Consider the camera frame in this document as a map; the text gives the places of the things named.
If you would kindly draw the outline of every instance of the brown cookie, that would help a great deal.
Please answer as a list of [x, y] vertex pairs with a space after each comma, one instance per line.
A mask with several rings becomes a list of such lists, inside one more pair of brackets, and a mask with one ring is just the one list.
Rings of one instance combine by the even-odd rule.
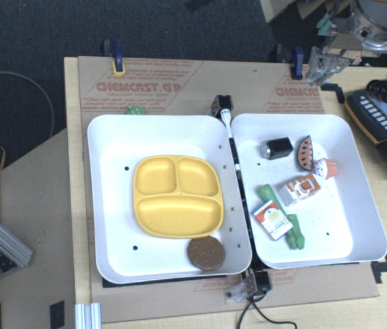
[[213, 236], [192, 239], [187, 247], [188, 259], [204, 271], [219, 268], [225, 258], [225, 250], [218, 239]]

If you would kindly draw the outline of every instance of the black cable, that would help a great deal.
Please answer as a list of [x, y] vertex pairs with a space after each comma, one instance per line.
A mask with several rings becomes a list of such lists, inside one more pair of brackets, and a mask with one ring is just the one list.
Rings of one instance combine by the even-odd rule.
[[297, 324], [293, 321], [273, 321], [272, 319], [269, 319], [261, 310], [260, 308], [257, 307], [257, 305], [255, 304], [256, 302], [259, 302], [261, 300], [264, 299], [264, 297], [266, 296], [266, 292], [264, 292], [260, 297], [257, 297], [257, 298], [254, 298], [253, 296], [251, 297], [248, 297], [248, 304], [246, 305], [246, 307], [243, 309], [243, 312], [240, 314], [239, 316], [239, 319], [237, 321], [237, 325], [236, 325], [236, 329], [240, 329], [240, 326], [242, 325], [242, 320], [243, 320], [243, 317], [245, 316], [245, 313], [249, 310], [249, 307], [251, 305], [254, 306], [254, 308], [259, 312], [259, 314], [266, 320], [268, 321], [269, 323], [272, 323], [272, 324], [278, 324], [278, 325], [284, 325], [284, 324], [290, 324], [292, 326], [294, 326], [294, 329], [298, 329], [297, 328]]
[[341, 3], [341, 0], [336, 0], [336, 3], [334, 5], [334, 10], [332, 11], [333, 13], [330, 14], [330, 20], [333, 21], [336, 18], [336, 15], [339, 12], [339, 5]]

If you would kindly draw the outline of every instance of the white cable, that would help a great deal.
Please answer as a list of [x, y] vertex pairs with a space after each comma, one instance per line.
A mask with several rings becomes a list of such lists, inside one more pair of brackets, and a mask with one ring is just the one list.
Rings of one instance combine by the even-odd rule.
[[53, 104], [51, 103], [51, 100], [50, 100], [48, 94], [45, 92], [45, 90], [43, 88], [41, 88], [41, 85], [36, 83], [34, 80], [31, 80], [30, 78], [26, 77], [25, 75], [15, 73], [15, 72], [0, 71], [0, 75], [11, 75], [13, 77], [18, 77], [18, 78], [24, 79], [27, 82], [33, 84], [44, 95], [44, 98], [46, 99], [47, 103], [49, 104], [49, 108], [50, 108], [51, 125], [50, 125], [49, 138], [51, 138], [53, 136], [53, 129], [55, 127], [55, 112], [53, 111]]
[[233, 137], [232, 127], [231, 127], [232, 114], [227, 108], [224, 108], [221, 110], [221, 119], [223, 124], [225, 124], [225, 128], [227, 128], [228, 138], [232, 138]]

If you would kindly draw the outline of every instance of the yellow divided plate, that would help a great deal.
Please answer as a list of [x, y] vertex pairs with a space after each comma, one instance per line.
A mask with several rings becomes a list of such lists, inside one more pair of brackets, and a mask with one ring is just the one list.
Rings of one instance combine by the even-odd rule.
[[138, 224], [155, 236], [199, 238], [218, 230], [223, 221], [219, 178], [200, 158], [145, 158], [136, 168], [133, 194]]

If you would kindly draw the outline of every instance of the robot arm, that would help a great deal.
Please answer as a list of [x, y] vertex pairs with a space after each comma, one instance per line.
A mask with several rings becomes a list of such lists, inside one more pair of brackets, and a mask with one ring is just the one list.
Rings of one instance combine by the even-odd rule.
[[330, 18], [325, 43], [310, 54], [309, 84], [323, 85], [345, 67], [359, 64], [362, 56], [387, 53], [387, 0], [351, 0], [347, 19]]

